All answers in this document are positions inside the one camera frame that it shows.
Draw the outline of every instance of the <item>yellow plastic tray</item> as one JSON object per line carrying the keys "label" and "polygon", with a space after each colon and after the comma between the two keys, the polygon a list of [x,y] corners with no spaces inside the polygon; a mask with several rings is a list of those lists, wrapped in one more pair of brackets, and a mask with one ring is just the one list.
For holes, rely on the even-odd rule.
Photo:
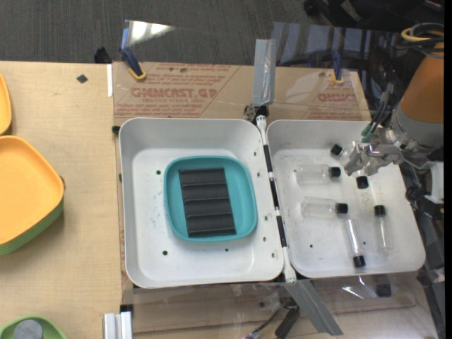
{"label": "yellow plastic tray", "polygon": [[62,211],[61,177],[27,141],[0,136],[0,254],[39,234]]}
{"label": "yellow plastic tray", "polygon": [[0,74],[0,136],[6,132],[10,125],[11,103],[9,101],[5,80]]}

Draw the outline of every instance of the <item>wooden surface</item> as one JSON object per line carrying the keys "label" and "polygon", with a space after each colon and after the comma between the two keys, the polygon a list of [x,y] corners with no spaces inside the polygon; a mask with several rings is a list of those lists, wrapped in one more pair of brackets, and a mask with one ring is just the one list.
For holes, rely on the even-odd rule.
{"label": "wooden surface", "polygon": [[121,301],[106,66],[0,61],[0,73],[11,98],[10,133],[38,149],[66,184],[63,215],[0,256],[0,326],[41,314],[68,338],[101,338],[103,315],[117,313]]}

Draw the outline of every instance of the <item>transparent plastic sheet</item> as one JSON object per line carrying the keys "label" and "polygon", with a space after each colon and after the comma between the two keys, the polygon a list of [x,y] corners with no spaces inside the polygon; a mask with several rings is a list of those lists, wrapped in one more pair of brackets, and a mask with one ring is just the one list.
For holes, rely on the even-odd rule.
{"label": "transparent plastic sheet", "polygon": [[[136,82],[129,74],[126,62],[114,65],[114,124],[120,126],[133,117],[243,118],[253,98],[252,61],[247,66],[229,64],[234,58],[221,56],[215,36],[208,32],[151,25],[155,26],[154,31],[149,30],[148,25],[128,25],[124,46],[133,51],[148,77],[143,82]],[[138,34],[131,35],[137,26],[145,31],[140,38]],[[397,35],[313,25],[309,27],[308,41],[304,42],[300,40],[301,35],[294,33],[296,31],[295,24],[274,23],[271,34],[264,37],[274,39],[278,47],[275,102],[270,106],[273,119],[369,119],[374,107],[378,106],[386,79],[384,72],[376,67],[385,62],[386,54],[399,54],[400,59],[405,59],[400,52],[390,52],[390,43]],[[356,50],[358,41],[364,42],[359,51]],[[254,47],[252,44],[245,49],[254,55]],[[345,82],[334,85],[330,56],[332,50],[340,51],[340,47],[343,49]],[[198,52],[201,51],[204,54],[210,52],[210,60],[200,59]],[[155,106],[147,104],[157,105],[157,110],[153,111]],[[120,223],[121,257],[124,258],[124,223]],[[278,280],[144,290],[131,283],[124,260],[122,263],[122,304],[125,307],[133,305],[133,328],[134,332],[140,333],[138,338],[147,338],[145,333],[150,333],[149,338],[152,338],[159,332],[178,338],[189,328],[195,332],[199,329],[203,338],[245,338],[276,315],[259,332],[261,338],[275,338],[274,330],[288,310],[283,305],[289,295]],[[381,295],[382,287],[387,289],[387,283],[375,283],[372,276],[312,282],[334,316],[417,305],[425,308],[424,302],[421,305],[417,297],[412,296],[410,285],[418,290],[419,283],[411,277],[410,285],[400,285],[400,290],[398,284],[390,285],[389,297]],[[318,332],[303,312],[300,318],[304,320],[299,323],[307,328],[300,328],[296,323],[295,333],[314,335]],[[429,325],[421,323],[419,332],[434,337]]]}

